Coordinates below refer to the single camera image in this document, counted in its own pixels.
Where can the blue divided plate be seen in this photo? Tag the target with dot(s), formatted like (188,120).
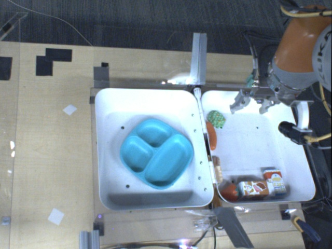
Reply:
(158,154)

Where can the green grapes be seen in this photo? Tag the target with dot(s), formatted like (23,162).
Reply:
(216,118)

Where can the white plastic tray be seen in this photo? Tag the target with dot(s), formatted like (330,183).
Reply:
(114,191)
(249,149)

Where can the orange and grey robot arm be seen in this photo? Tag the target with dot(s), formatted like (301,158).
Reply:
(295,45)

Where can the red round toy vegetable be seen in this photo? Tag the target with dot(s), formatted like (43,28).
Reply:
(229,192)

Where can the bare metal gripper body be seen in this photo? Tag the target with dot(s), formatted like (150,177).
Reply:
(262,91)

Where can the orange sausage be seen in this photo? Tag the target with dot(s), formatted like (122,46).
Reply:
(212,136)

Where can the white carton with brown print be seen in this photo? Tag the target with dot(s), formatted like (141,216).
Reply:
(252,189)

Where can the thin black and white rod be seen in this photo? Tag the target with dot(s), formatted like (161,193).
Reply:
(200,108)

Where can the orange and white carton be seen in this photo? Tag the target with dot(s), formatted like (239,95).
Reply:
(276,181)

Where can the black cylinder on white bracket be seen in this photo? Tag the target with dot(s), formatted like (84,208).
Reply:
(290,131)

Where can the beige bread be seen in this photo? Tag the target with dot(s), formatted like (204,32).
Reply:
(218,168)

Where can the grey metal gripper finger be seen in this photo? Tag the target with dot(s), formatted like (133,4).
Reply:
(265,105)
(240,102)

